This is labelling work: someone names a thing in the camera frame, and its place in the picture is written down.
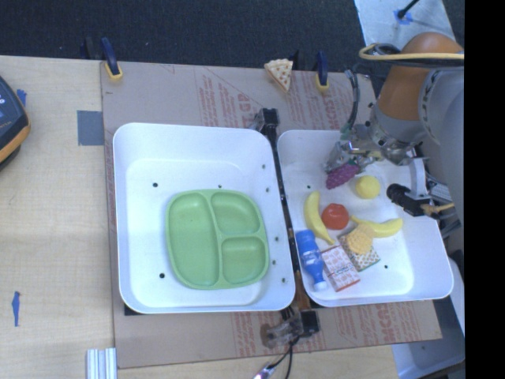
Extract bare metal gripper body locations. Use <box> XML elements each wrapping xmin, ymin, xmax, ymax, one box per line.
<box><xmin>339</xmin><ymin>122</ymin><xmax>417</xmax><ymax>167</ymax></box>

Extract purple grapes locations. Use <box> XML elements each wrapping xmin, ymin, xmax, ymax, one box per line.
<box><xmin>325</xmin><ymin>163</ymin><xmax>361</xmax><ymax>190</ymax></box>

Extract yellow lemon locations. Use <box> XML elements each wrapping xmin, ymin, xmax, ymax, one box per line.
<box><xmin>354</xmin><ymin>174</ymin><xmax>382</xmax><ymax>201</ymax></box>

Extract red tomato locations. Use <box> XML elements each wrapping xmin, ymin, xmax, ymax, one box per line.
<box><xmin>320</xmin><ymin>203</ymin><xmax>350</xmax><ymax>231</ymax></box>

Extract yellow banana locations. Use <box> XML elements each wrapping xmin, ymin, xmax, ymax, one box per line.
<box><xmin>303</xmin><ymin>190</ymin><xmax>336</xmax><ymax>246</ymax></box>
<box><xmin>350</xmin><ymin>215</ymin><xmax>404</xmax><ymax>239</ymax></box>

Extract thin black rod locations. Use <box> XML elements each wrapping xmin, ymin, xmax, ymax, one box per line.
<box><xmin>264</xmin><ymin>126</ymin><xmax>307</xmax><ymax>311</ymax></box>

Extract yellow textured toy food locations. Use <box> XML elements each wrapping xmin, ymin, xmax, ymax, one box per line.
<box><xmin>345</xmin><ymin>223</ymin><xmax>376</xmax><ymax>255</ymax></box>

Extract orange patterned carton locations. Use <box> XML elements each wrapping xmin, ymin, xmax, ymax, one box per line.
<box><xmin>338</xmin><ymin>233</ymin><xmax>381</xmax><ymax>273</ymax></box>

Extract blue bottle white cap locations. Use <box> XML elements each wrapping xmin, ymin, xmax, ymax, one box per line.
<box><xmin>294</xmin><ymin>229</ymin><xmax>329</xmax><ymax>293</ymax></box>

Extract toy pizza slice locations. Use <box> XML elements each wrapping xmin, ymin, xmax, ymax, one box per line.
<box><xmin>264</xmin><ymin>58</ymin><xmax>294</xmax><ymax>92</ymax></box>

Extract white plastic tray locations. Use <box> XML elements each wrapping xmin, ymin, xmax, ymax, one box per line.
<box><xmin>112</xmin><ymin>122</ymin><xmax>297</xmax><ymax>315</ymax></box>
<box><xmin>276</xmin><ymin>129</ymin><xmax>455</xmax><ymax>308</ymax></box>

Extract red and white carton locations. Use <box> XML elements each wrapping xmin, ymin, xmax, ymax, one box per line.
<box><xmin>320</xmin><ymin>245</ymin><xmax>361</xmax><ymax>293</ymax></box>

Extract green divided plate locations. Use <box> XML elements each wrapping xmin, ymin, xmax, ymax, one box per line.
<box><xmin>165</xmin><ymin>189</ymin><xmax>271</xmax><ymax>291</ymax></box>

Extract brown cardboard board red print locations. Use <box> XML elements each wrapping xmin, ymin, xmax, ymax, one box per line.
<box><xmin>100</xmin><ymin>61</ymin><xmax>443</xmax><ymax>370</ymax></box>

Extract black cylinder on white bracket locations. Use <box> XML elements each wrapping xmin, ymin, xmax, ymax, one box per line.
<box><xmin>386</xmin><ymin>158</ymin><xmax>431</xmax><ymax>217</ymax></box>

